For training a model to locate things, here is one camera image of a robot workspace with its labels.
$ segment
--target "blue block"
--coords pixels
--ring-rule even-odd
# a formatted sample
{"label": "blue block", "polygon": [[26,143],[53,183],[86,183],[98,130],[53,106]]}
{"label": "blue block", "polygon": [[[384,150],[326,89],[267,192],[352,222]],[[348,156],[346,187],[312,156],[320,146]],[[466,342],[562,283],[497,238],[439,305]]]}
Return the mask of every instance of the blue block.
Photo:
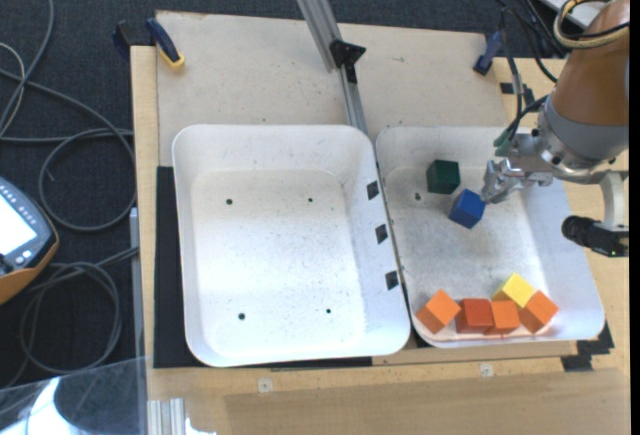
{"label": "blue block", "polygon": [[480,221],[483,213],[484,202],[480,195],[465,188],[454,200],[449,219],[471,229]]}

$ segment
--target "white tray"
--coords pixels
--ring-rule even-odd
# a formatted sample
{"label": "white tray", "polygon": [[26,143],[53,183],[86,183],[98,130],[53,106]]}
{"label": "white tray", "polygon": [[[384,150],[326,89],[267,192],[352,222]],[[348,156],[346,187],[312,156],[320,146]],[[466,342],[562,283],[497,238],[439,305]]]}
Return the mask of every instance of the white tray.
{"label": "white tray", "polygon": [[363,133],[194,125],[176,136],[173,164],[195,357],[227,367],[404,346],[409,316]]}
{"label": "white tray", "polygon": [[[486,162],[493,157],[492,142],[502,130],[394,127],[377,139],[380,175],[414,327],[425,341],[440,347],[594,337],[604,325],[604,311],[584,249],[562,236],[562,221],[571,212],[560,181],[487,205],[472,229],[448,218],[462,188],[480,191]],[[435,159],[459,164],[461,185],[451,195],[427,191],[426,171]],[[439,288],[455,300],[486,298],[514,272],[560,308],[551,325],[535,336],[524,328],[506,337],[458,334],[454,322],[433,334],[415,317]]]}

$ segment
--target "green block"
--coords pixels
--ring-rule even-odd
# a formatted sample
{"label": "green block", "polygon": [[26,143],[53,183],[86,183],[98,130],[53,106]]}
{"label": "green block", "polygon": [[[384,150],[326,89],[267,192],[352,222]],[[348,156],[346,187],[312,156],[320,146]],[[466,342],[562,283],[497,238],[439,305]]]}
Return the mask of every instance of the green block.
{"label": "green block", "polygon": [[427,169],[427,190],[450,195],[460,185],[457,161],[437,159]]}

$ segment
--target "red-orange block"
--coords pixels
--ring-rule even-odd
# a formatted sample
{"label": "red-orange block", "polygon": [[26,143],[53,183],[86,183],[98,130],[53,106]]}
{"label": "red-orange block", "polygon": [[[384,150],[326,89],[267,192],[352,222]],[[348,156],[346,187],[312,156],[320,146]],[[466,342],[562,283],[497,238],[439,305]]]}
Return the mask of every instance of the red-orange block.
{"label": "red-orange block", "polygon": [[487,298],[463,298],[456,316],[456,330],[460,334],[484,334],[493,327],[491,302]]}
{"label": "red-orange block", "polygon": [[520,326],[518,307],[513,300],[496,300],[491,302],[493,326],[485,335],[507,335]]}
{"label": "red-orange block", "polygon": [[422,324],[432,333],[437,334],[446,327],[456,314],[460,306],[444,290],[438,289],[424,307],[416,313]]}
{"label": "red-orange block", "polygon": [[558,310],[558,306],[547,295],[542,291],[536,291],[524,309],[520,310],[520,322],[529,332],[535,334],[549,324]]}

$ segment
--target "yellow and black clamp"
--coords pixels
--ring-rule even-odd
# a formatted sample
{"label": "yellow and black clamp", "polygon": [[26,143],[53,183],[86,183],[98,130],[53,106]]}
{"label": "yellow and black clamp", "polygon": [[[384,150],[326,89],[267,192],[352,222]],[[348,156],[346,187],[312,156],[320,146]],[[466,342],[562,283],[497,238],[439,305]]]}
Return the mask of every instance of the yellow and black clamp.
{"label": "yellow and black clamp", "polygon": [[[169,37],[166,30],[153,18],[146,21],[146,29],[151,36],[151,45],[157,45],[160,50],[160,56],[172,69],[179,69],[184,65],[184,56]],[[128,63],[130,61],[130,47],[146,45],[132,38],[132,32],[127,21],[120,21],[112,34],[113,44],[116,50]]]}

